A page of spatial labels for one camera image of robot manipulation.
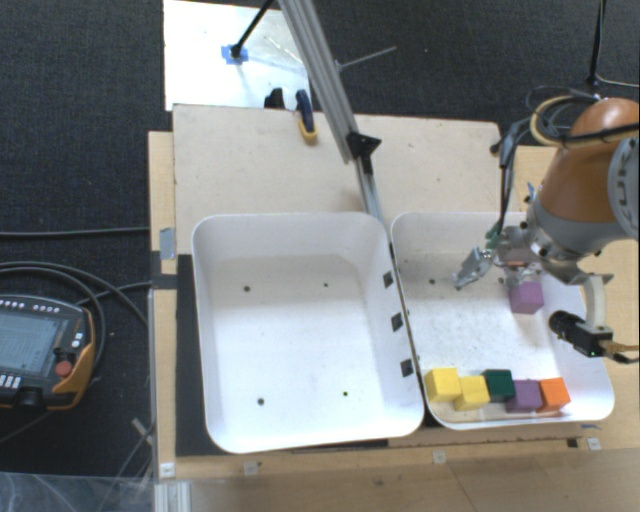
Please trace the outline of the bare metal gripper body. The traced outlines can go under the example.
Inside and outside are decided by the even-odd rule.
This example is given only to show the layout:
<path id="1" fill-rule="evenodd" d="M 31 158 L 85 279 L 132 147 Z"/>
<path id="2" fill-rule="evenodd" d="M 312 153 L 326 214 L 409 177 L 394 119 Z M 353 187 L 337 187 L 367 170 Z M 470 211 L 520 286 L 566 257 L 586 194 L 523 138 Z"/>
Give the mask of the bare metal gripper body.
<path id="1" fill-rule="evenodd" d="M 492 262 L 507 275 L 527 276 L 542 271 L 539 254 L 527 239 L 527 224 L 506 226 L 498 237 Z"/>

